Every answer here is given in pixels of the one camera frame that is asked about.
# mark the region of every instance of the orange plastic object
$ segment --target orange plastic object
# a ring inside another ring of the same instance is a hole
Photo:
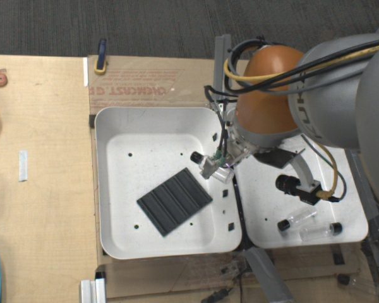
[[[296,67],[302,52],[274,45],[259,50],[247,64],[244,76],[261,76],[286,72]],[[286,90],[281,86],[275,90]],[[240,125],[252,133],[276,134],[296,129],[287,95],[269,95],[259,91],[241,94],[236,107]]]

